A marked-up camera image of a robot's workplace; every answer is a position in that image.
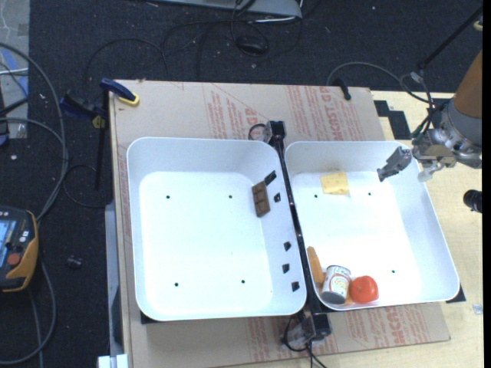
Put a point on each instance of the white can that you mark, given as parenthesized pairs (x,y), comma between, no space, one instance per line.
(337,284)

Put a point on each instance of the brown chocolate bar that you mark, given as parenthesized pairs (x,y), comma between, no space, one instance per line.
(261,199)

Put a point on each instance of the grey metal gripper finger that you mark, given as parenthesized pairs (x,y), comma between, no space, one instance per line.
(395,163)

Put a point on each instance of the red tomato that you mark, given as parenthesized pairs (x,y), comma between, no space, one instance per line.
(363,290)

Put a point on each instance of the black computer mouse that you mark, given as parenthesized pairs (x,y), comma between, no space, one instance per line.
(251,44)

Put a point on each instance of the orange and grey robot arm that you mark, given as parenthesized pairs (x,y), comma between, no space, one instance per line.
(470,102)

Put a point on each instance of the black cylinder on white bracket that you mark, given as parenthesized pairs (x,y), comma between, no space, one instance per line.
(472,201)

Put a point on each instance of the white plastic tray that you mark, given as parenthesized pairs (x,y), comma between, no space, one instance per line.
(199,240)
(368,240)

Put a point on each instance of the brown cardboard board red print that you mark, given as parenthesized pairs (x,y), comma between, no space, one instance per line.
(192,109)

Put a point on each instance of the yellow cheese slice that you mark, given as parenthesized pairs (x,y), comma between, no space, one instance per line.
(335,183)

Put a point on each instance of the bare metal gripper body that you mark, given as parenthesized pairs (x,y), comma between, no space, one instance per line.
(441,148)

